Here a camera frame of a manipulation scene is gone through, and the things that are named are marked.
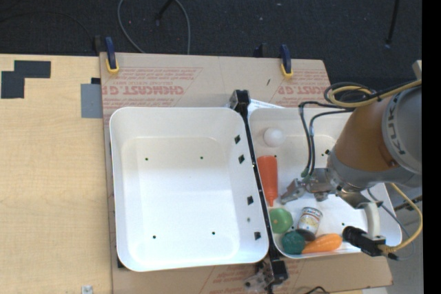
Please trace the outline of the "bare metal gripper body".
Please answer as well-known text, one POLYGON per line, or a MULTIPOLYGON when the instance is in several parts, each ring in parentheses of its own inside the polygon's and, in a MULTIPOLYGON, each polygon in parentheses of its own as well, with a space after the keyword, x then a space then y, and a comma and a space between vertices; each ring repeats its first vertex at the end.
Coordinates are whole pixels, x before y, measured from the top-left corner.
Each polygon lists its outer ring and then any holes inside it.
POLYGON ((313 196, 317 192, 326 191, 329 195, 333 195, 337 191, 340 184, 338 174, 332 168, 314 169, 312 175, 308 175, 304 179, 306 190, 313 196))

